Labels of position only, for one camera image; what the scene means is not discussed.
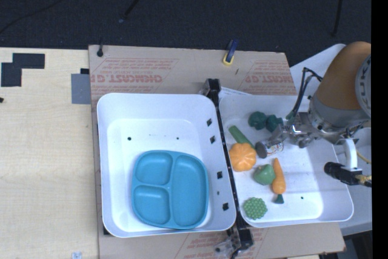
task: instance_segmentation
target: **blue plate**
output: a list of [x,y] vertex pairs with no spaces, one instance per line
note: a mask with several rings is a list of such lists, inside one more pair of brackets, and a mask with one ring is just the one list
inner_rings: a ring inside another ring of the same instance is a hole
[[203,162],[187,153],[152,150],[136,160],[132,209],[143,222],[171,229],[191,229],[205,219],[209,181]]

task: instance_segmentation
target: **toy carrot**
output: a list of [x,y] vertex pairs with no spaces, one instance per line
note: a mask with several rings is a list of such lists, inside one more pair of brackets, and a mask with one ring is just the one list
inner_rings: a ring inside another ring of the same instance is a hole
[[272,181],[272,190],[278,195],[275,203],[283,204],[282,194],[286,191],[286,180],[284,179],[283,170],[278,158],[273,160],[273,170],[275,172],[275,179]]

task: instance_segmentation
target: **toy pumpkin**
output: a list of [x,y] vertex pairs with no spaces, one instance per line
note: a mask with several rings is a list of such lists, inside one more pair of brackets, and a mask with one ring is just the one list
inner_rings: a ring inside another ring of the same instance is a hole
[[233,170],[243,172],[256,164],[256,150],[249,143],[236,143],[229,150]]

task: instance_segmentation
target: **black floor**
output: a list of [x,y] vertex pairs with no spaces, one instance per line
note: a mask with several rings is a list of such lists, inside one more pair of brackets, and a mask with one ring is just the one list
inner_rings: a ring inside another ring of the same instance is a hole
[[[0,46],[90,44],[285,52],[290,66],[371,42],[371,0],[0,0]],[[338,28],[336,36],[332,33]]]

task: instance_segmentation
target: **white surface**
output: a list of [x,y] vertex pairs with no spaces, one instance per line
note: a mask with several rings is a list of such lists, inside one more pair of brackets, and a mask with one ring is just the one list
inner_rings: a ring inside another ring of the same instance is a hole
[[[224,126],[228,150],[236,141],[228,131],[232,125],[251,141],[268,139],[271,133],[256,130],[248,125],[251,113],[260,111],[266,115],[275,114],[286,122],[286,115],[292,110],[296,96],[225,96],[220,102],[220,112]],[[299,111],[307,111],[309,101],[304,98]],[[244,219],[253,227],[273,227],[289,224],[345,221],[353,214],[353,204],[345,184],[339,183],[324,173],[324,165],[338,162],[333,146],[326,140],[316,140],[306,148],[299,148],[286,139],[283,151],[265,159],[256,158],[254,167],[245,172],[233,172],[238,201]],[[276,195],[271,185],[263,186],[253,179],[255,169],[264,164],[272,164],[278,157],[283,168],[287,189],[283,194],[284,204],[276,204]],[[243,209],[245,200],[251,197],[262,198],[268,211],[261,219],[247,218]]]
[[[333,58],[345,46],[345,44],[335,44],[328,49],[325,49],[322,52],[312,56],[311,58],[308,58],[295,66],[292,66],[290,71],[296,89],[299,90],[300,87],[303,67],[312,69],[317,74],[324,76]],[[312,79],[307,86],[305,95],[313,95],[318,85],[319,82],[316,79]],[[365,135],[364,139],[369,139],[370,141],[370,136],[368,136],[367,131],[360,132],[357,135],[361,135],[362,133]],[[363,146],[359,150],[361,150],[361,153],[365,153],[365,155],[370,155],[372,150],[371,147],[371,144],[369,144],[368,146]],[[353,200],[354,213],[350,220],[339,223],[342,234],[346,236],[372,230],[372,189],[364,186],[349,186],[348,188],[350,196]]]
[[[136,237],[230,228],[236,209],[229,182],[215,106],[203,95],[110,93],[97,105],[101,157],[102,217],[117,237]],[[176,230],[140,221],[131,207],[132,170],[148,150],[171,150],[198,157],[209,178],[204,222]],[[223,210],[224,203],[229,208]]]

